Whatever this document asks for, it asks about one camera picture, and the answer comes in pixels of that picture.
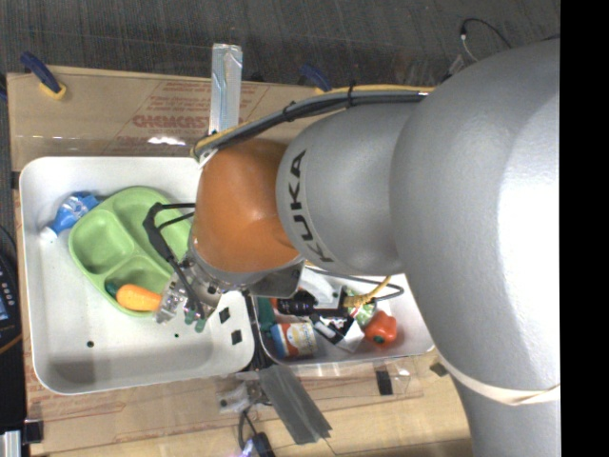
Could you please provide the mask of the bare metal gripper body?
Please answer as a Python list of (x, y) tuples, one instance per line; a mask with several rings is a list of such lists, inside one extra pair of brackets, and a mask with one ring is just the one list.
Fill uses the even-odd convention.
[(163, 325), (182, 319), (186, 325), (205, 325), (218, 307), (221, 291), (192, 259), (169, 264), (173, 272), (161, 293), (155, 321)]

